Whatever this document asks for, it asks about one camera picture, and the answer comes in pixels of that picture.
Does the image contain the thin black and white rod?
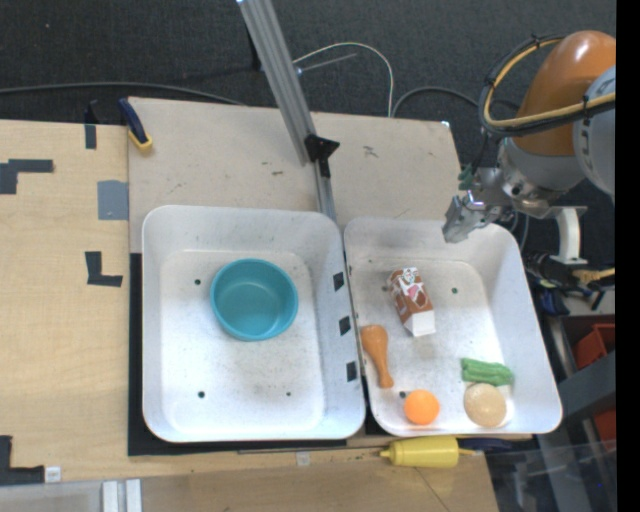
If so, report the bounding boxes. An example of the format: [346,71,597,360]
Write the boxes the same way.
[343,244,370,401]

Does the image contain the black cylinder on white bracket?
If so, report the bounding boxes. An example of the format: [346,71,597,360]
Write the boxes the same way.
[523,205,590,287]

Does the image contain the pale wood board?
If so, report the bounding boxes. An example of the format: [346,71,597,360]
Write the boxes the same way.
[127,96,533,457]

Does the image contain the green beans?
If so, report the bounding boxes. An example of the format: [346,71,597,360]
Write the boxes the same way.
[459,356,516,388]

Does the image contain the beige round bread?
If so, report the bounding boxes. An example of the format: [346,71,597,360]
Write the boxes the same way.
[462,382,509,429]

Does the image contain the yellow mustard bottle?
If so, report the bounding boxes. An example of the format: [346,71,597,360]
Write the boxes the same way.
[378,434,477,470]

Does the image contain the brown and white milk carton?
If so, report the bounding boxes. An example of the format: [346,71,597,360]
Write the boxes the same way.
[386,266,437,338]

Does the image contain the teal bowl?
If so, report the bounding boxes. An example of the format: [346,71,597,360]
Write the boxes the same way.
[209,257,300,343]

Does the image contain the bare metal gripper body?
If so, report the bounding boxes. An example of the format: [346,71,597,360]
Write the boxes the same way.
[467,166,565,219]

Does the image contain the white plastic tray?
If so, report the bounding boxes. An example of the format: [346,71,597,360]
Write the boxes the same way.
[141,204,368,444]
[342,215,565,438]

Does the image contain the orange chicken drumstick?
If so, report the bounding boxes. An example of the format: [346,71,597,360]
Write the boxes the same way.
[359,324,396,390]

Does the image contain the orange ball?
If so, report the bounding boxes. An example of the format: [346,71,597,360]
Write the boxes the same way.
[403,389,442,427]

